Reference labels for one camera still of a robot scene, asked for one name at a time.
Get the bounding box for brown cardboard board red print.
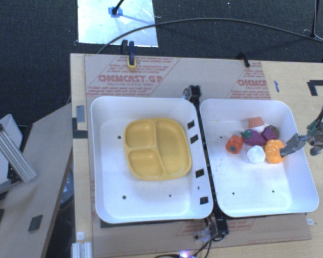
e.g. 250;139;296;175
83;54;313;253

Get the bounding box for purple toy grapes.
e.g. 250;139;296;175
240;128;268;147

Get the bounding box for orange toy pepper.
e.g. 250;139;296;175
226;134;244;154

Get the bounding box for yellow divided plate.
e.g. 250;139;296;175
123;117;193;182

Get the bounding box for thin black rod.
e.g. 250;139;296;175
193;99;223;221

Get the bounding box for white toy garlic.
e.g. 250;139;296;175
246;145;266;165

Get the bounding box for orange toy pumpkin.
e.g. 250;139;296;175
264;139;285;164

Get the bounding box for white plastic tray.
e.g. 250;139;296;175
199;98;320;218
90;95;215;224

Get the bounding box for orange and white toy cupcake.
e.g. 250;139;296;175
248;117;266;132

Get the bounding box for purple and brown toy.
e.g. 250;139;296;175
261;125;280;141

